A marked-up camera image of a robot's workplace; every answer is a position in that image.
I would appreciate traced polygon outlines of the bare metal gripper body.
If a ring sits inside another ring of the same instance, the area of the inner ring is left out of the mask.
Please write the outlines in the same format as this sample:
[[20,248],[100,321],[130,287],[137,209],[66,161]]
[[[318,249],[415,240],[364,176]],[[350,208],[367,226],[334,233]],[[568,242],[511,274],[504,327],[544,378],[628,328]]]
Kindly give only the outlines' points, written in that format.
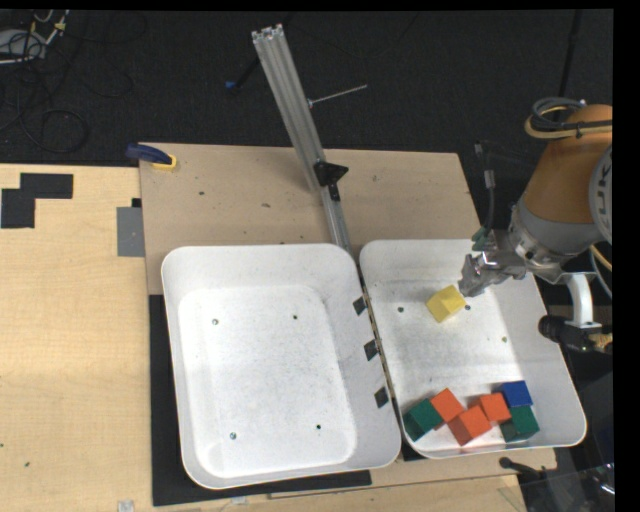
[[478,251],[478,277],[483,285],[520,280],[527,273],[554,283],[566,262],[565,255],[514,230],[491,230],[478,241]]

